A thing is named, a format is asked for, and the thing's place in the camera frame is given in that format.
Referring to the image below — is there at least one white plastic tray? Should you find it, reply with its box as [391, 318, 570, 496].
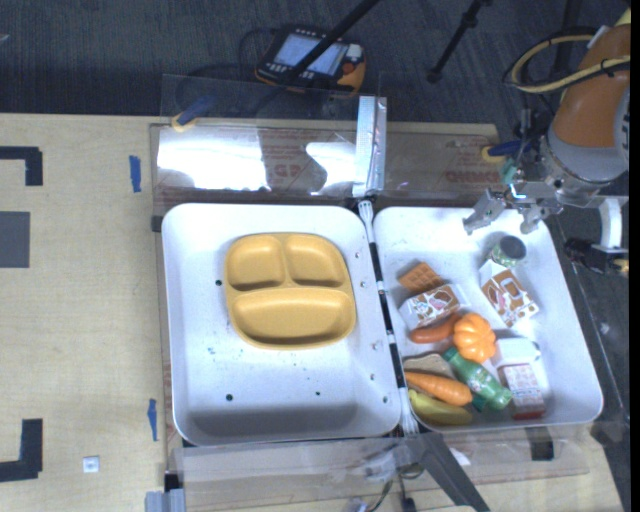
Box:
[160, 202, 404, 447]
[372, 205, 605, 434]

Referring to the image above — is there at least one orange pumpkin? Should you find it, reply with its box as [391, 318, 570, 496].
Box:
[452, 312, 498, 364]

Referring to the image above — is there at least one green can with dark lid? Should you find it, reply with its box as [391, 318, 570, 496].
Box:
[486, 235, 528, 269]

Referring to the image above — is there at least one yellow banana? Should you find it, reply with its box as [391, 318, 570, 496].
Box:
[407, 389, 474, 428]

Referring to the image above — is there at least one green bottle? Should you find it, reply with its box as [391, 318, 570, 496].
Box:
[441, 346, 514, 414]

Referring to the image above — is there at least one orange sausage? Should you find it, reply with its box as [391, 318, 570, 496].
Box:
[409, 312, 464, 345]

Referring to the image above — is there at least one orange carrot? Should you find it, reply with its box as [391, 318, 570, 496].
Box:
[403, 370, 474, 408]

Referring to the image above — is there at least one orange divided plate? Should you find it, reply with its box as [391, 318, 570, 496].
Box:
[223, 232, 358, 351]

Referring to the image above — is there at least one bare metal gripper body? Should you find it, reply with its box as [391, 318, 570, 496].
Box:
[505, 172, 607, 214]

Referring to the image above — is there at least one white and brown carton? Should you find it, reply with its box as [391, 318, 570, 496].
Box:
[397, 282, 469, 332]
[478, 259, 541, 329]

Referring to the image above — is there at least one orange waffle biscuit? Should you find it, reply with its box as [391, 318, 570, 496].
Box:
[397, 261, 445, 295]

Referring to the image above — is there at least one brown bread slice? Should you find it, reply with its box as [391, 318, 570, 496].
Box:
[402, 352, 457, 381]

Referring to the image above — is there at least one white carton with red print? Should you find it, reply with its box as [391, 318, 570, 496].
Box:
[491, 337, 548, 421]

